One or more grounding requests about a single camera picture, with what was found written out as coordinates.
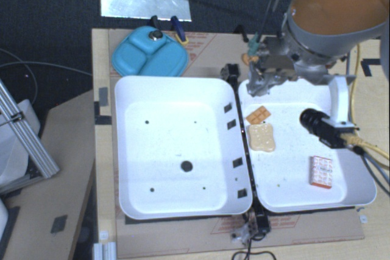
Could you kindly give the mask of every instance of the yellow cable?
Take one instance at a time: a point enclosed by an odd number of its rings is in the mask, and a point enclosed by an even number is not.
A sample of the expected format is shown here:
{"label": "yellow cable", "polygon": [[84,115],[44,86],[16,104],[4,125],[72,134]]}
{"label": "yellow cable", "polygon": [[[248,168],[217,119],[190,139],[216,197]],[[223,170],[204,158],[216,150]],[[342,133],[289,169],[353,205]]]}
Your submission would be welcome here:
{"label": "yellow cable", "polygon": [[[355,63],[355,72],[353,73],[356,76],[356,79],[352,83],[351,87],[351,93],[350,93],[350,113],[351,113],[351,121],[352,123],[355,123],[355,94],[356,94],[356,85],[357,85],[357,75],[359,71],[359,64],[360,64],[360,58],[361,58],[361,49],[360,49],[360,44],[357,46],[357,53],[356,53],[356,63]],[[381,150],[379,147],[368,143],[364,141],[363,139],[359,138],[357,131],[355,131],[355,134],[344,134],[341,135],[341,138],[346,141],[347,144],[353,144],[353,145],[358,145],[362,147],[366,153],[367,149],[371,149],[374,152],[377,152],[379,155],[385,157],[386,159],[389,159],[389,154],[386,153],[384,150]],[[385,168],[389,170],[389,166],[377,161],[379,166],[382,168]]]}

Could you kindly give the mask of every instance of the orange waffle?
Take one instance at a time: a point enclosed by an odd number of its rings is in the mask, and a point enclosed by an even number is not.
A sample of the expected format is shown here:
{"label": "orange waffle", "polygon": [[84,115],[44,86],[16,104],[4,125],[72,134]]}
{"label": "orange waffle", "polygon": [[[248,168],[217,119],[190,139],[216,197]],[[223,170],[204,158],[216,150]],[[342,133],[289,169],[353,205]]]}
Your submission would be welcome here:
{"label": "orange waffle", "polygon": [[270,115],[271,113],[268,112],[265,107],[259,107],[257,110],[248,115],[246,120],[249,121],[251,125],[258,125]]}

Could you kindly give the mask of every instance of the red and white box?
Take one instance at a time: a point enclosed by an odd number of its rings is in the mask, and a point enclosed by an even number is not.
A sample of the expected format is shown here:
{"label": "red and white box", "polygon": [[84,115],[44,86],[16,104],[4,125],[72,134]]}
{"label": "red and white box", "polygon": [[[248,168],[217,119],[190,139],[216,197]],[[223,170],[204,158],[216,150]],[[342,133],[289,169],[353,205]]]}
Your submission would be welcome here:
{"label": "red and white box", "polygon": [[330,189],[332,187],[332,171],[332,160],[313,156],[311,159],[310,184]]}

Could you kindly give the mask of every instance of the dark floor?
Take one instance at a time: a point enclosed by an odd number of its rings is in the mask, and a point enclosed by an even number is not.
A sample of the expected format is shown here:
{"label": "dark floor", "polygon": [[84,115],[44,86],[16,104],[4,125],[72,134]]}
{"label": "dark floor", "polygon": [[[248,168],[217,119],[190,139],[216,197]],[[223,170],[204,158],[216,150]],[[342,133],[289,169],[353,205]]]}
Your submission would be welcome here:
{"label": "dark floor", "polygon": [[[193,21],[184,23],[184,28],[229,33],[243,24],[249,33],[254,33],[267,3],[268,0],[190,0]],[[266,33],[278,31],[287,3],[282,1],[279,11],[269,19]],[[100,0],[0,0],[0,48],[25,61],[45,61],[91,72],[92,28],[133,29],[146,23],[137,19],[103,18],[99,6]],[[1,68],[10,61],[14,59],[0,52],[0,79],[17,101],[32,99],[34,84],[30,73],[23,66]],[[32,66],[32,69],[39,86],[34,108],[41,120],[50,108],[92,88],[88,76],[44,66]],[[75,258],[87,257],[81,253],[76,253]]]}

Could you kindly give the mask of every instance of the black dot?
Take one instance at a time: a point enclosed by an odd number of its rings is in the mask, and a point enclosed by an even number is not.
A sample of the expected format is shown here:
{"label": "black dot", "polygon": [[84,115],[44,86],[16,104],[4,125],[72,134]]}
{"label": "black dot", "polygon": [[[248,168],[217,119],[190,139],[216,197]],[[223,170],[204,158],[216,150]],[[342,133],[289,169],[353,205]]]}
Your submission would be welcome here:
{"label": "black dot", "polygon": [[193,169],[193,165],[190,161],[186,160],[184,162],[182,162],[182,165],[181,165],[182,169],[185,171],[185,172],[189,172]]}

